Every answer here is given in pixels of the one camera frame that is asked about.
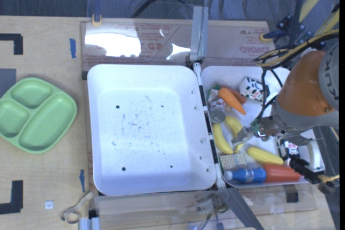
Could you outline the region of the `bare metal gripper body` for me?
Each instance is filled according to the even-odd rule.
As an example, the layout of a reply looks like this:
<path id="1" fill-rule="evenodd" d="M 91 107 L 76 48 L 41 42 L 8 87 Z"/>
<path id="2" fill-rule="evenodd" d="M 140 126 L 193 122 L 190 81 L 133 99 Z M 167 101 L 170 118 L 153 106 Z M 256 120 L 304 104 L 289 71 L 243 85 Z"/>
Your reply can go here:
<path id="1" fill-rule="evenodd" d="M 253 134 L 257 137 L 257 131 L 259 129 L 265 129 L 267 130 L 267 133 L 270 134 L 270 136 L 283 136 L 286 134 L 286 128 L 281 123 L 281 121 L 276 116 L 268 116 L 268 117 L 262 117 L 262 118 L 256 118 L 252 122 L 252 131 Z"/>

